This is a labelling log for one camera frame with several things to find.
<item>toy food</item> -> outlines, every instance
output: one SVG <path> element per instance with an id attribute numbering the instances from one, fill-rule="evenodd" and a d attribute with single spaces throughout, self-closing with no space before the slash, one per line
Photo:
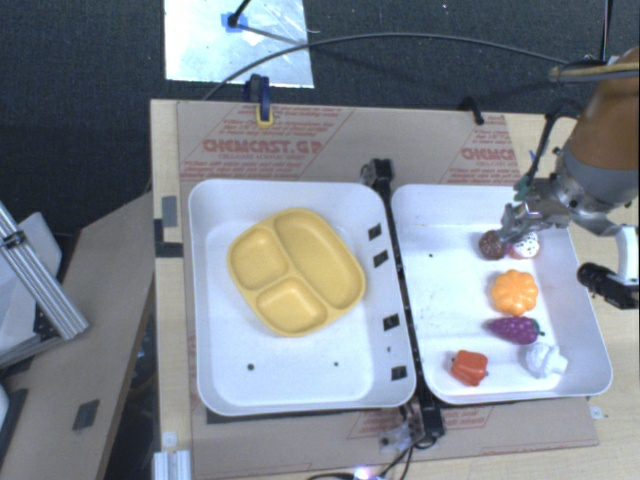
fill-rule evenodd
<path id="1" fill-rule="evenodd" d="M 534 343 L 527 349 L 525 355 L 527 368 L 536 377 L 548 377 L 552 373 L 564 373 L 569 361 L 560 355 L 557 346 L 546 343 Z"/>
<path id="2" fill-rule="evenodd" d="M 478 242 L 480 252 L 488 260 L 499 260 L 506 254 L 506 246 L 495 230 L 487 231 Z"/>
<path id="3" fill-rule="evenodd" d="M 526 316 L 498 318 L 491 320 L 487 327 L 501 338 L 518 345 L 529 345 L 536 341 L 538 336 L 544 336 L 538 322 Z"/>
<path id="4" fill-rule="evenodd" d="M 467 386 L 477 386 L 487 376 L 488 363 L 483 354 L 459 350 L 451 366 L 451 375 Z"/>
<path id="5" fill-rule="evenodd" d="M 517 260 L 534 258 L 540 252 L 540 240 L 538 235 L 531 231 L 516 243 L 509 244 L 507 250 L 509 256 Z"/>
<path id="6" fill-rule="evenodd" d="M 498 311 L 522 316 L 535 307 L 538 287 L 531 274 L 511 269 L 498 276 L 491 296 Z"/>

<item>orange toy pumpkin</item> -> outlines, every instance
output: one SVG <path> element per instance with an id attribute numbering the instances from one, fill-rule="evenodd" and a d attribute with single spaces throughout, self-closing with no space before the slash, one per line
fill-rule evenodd
<path id="1" fill-rule="evenodd" d="M 522 316 L 535 307 L 538 287 L 531 274 L 512 269 L 498 276 L 491 288 L 491 296 L 497 310 Z"/>

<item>yellow plate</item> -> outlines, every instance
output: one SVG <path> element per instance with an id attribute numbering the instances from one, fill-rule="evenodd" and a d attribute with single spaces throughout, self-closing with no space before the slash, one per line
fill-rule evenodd
<path id="1" fill-rule="evenodd" d="M 236 286 L 282 336 L 304 336 L 352 309 L 364 295 L 362 267 L 320 215 L 292 208 L 238 236 L 227 254 Z"/>

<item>black fabric backdrop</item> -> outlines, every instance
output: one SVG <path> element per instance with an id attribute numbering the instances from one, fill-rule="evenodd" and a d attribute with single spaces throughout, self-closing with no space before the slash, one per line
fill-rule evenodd
<path id="1" fill-rule="evenodd" d="M 432 32 L 566 60 L 599 53 L 604 0 L 303 0 L 312 40 Z M 615 0 L 610 52 L 639 42 L 639 0 Z M 200 99 L 209 84 L 164 77 L 163 0 L 0 0 L 0 200 L 73 231 L 143 193 L 149 100 Z M 493 48 L 386 39 L 311 52 L 315 89 L 283 103 L 545 112 L 593 86 L 546 82 L 552 64 Z M 239 100 L 227 87 L 216 99 Z"/>

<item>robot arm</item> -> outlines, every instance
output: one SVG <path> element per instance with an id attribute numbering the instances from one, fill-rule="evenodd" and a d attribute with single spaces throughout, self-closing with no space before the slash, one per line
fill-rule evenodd
<path id="1" fill-rule="evenodd" d="M 618 63 L 637 65 L 638 51 Z M 555 171 L 548 178 L 521 180 L 520 202 L 506 205 L 497 230 L 501 241 L 514 243 L 530 231 L 573 221 L 597 236 L 615 236 L 618 272 L 585 264 L 578 279 L 621 308 L 638 307 L 637 228 L 615 224 L 607 214 L 638 195 L 638 104 L 637 74 L 600 82 L 564 147 L 554 150 Z"/>

